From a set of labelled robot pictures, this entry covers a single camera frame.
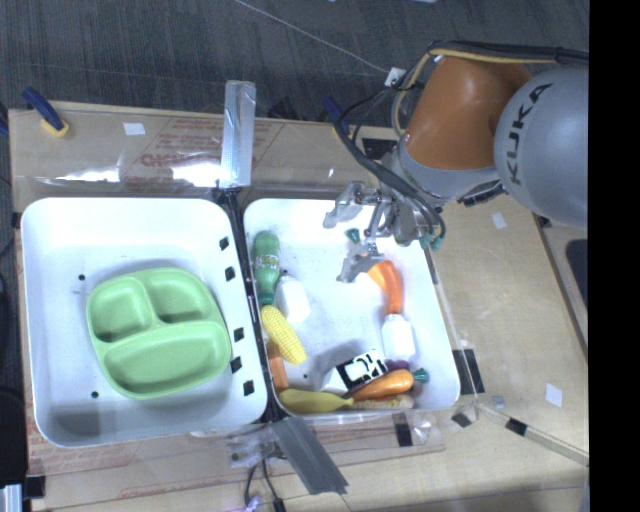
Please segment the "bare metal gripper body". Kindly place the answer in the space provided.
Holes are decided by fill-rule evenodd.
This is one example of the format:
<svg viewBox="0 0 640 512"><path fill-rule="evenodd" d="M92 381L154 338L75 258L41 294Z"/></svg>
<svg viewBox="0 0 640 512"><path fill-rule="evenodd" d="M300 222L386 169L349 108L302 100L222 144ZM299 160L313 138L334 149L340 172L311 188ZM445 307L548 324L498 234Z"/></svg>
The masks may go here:
<svg viewBox="0 0 640 512"><path fill-rule="evenodd" d="M379 235L392 237L403 247L418 241L422 247L441 242L441 216L437 207L419 194L416 198L382 187L382 214Z"/></svg>

